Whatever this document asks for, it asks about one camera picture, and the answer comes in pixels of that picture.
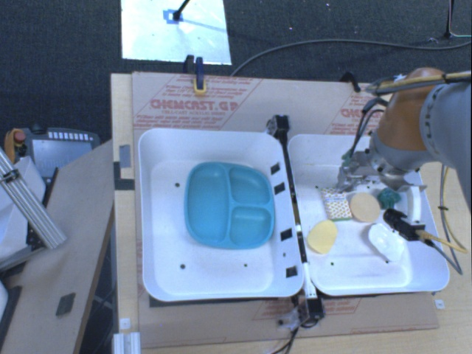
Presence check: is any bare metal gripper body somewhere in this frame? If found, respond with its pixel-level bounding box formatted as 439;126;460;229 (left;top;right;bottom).
345;149;407;192

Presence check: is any yellow patterned white packet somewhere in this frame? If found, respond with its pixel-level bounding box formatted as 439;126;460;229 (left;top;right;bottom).
319;187;353;222

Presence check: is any tan round biscuit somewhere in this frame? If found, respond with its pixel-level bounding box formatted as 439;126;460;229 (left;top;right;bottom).
349;192;381;223

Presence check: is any green broccoli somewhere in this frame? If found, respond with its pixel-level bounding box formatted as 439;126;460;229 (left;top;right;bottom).
376;187;402;210

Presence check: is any thin black and white rod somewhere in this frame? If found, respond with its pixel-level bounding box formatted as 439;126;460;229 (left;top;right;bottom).
278;133;315;299

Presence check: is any yellow oval crisp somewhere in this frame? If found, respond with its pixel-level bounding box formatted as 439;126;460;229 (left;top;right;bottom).
306;219;339;255

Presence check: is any white plastic shell shape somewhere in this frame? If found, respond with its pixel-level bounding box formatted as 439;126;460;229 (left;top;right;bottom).
367;222;406;263

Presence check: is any white plastic tray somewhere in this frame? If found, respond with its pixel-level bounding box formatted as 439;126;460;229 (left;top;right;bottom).
137;127;305;302
287;133;451;296

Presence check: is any blue divided plate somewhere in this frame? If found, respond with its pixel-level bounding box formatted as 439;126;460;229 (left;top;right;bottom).
183;161;276;251

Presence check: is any brown cardboard board red print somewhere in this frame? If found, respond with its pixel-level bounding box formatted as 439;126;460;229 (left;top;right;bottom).
131;71;440;350

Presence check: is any black block with thin wires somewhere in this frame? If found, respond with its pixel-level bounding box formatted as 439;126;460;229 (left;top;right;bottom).
296;295;326;327
265;114;291;138

